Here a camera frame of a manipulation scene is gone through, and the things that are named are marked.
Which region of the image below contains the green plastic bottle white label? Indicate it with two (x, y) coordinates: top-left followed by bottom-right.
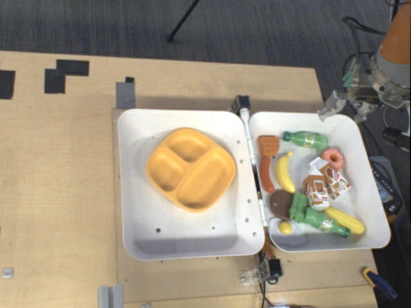
(302, 207), (351, 239)

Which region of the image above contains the white plastic tray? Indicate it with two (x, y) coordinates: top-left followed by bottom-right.
(249, 111), (392, 253)
(116, 108), (266, 262)

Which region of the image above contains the thin black and white rod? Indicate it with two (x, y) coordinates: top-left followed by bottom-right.
(240, 107), (269, 228)

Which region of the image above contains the orange divided plate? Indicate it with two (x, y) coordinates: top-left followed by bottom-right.
(146, 127), (238, 214)

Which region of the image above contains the white fried egg yellow yolk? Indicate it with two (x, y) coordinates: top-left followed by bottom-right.
(268, 217), (306, 237)

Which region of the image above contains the white and brown carton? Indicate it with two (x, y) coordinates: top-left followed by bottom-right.
(309, 156), (353, 201)
(302, 166), (331, 212)

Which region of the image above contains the green asparagus bunch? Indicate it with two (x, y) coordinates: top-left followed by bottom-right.
(288, 191), (310, 223)

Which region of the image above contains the red sausage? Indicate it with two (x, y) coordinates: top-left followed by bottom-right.
(259, 155), (276, 194)

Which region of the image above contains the orange waffle biscuit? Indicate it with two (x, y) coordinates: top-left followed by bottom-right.
(257, 135), (281, 158)

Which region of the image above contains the black block with thin wires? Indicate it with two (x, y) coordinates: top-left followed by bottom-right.
(267, 258), (284, 284)
(233, 94), (252, 111)

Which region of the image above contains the yellow corn cob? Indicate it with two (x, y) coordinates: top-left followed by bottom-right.
(324, 206), (367, 236)

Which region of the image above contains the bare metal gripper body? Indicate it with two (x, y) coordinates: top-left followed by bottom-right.
(345, 72), (411, 109)

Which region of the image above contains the brown round steak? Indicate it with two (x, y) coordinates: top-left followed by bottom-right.
(269, 189), (295, 222)

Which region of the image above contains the green plastic bottle yellow label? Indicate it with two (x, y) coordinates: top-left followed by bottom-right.
(281, 130), (329, 151)

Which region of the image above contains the pink doughnut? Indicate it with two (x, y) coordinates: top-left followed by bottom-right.
(320, 148), (345, 170)

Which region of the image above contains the yellow banana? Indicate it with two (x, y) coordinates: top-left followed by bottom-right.
(275, 151), (297, 194)

